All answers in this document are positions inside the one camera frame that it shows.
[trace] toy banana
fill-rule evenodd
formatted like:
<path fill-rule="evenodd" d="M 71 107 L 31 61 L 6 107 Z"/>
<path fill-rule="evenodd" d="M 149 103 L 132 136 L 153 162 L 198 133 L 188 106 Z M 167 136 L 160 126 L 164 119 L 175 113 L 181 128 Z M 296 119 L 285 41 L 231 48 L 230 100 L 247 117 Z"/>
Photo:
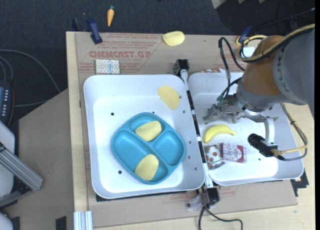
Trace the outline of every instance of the toy banana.
<path fill-rule="evenodd" d="M 235 135 L 236 132 L 232 131 L 227 125 L 219 124 L 210 127 L 204 134 L 204 143 L 209 143 L 216 135 L 219 134 L 231 134 Z"/>

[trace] toy carrot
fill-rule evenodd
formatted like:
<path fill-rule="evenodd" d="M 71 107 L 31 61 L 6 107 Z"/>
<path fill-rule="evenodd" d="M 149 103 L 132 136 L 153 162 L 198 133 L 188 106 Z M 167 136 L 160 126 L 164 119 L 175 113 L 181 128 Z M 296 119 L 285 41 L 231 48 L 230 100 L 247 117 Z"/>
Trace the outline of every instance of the toy carrot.
<path fill-rule="evenodd" d="M 114 15 L 115 15 L 115 11 L 114 11 L 114 7 L 113 6 L 110 6 L 110 9 L 108 10 L 107 14 L 106 14 L 106 19 L 107 19 L 107 22 L 108 22 L 108 27 L 110 27 L 111 25 L 111 22 L 114 18 Z"/>

